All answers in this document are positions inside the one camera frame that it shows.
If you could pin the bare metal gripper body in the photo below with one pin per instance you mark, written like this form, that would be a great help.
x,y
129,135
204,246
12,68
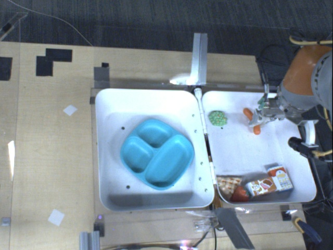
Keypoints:
x,y
273,109

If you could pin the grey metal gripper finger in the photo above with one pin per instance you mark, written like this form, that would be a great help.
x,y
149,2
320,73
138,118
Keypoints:
x,y
254,118
264,120

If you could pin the orange carrot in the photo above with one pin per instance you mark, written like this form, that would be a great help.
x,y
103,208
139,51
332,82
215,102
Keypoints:
x,y
257,130

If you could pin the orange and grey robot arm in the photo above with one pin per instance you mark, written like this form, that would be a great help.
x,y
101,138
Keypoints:
x,y
299,72

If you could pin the white plastic tray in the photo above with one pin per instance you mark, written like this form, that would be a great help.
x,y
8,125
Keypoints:
x,y
112,144
242,152

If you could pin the green grapes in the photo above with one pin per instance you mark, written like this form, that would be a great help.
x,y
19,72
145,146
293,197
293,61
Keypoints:
x,y
218,117

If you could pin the orange and white carton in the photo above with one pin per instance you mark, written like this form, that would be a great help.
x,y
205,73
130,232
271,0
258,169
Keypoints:
x,y
282,180

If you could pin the white and brown carton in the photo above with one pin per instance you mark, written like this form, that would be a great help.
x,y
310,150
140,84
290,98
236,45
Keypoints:
x,y
260,187

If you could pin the pizza slice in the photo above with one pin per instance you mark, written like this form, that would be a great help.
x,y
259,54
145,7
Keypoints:
x,y
227,184

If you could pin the red strawberry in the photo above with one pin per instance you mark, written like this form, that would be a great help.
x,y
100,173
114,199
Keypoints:
x,y
239,194

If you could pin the blue divided plate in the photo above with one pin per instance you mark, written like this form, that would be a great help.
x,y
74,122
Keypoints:
x,y
158,155

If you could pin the black cylinder on white bracket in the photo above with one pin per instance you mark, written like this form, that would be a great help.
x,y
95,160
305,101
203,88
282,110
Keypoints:
x,y
299,144

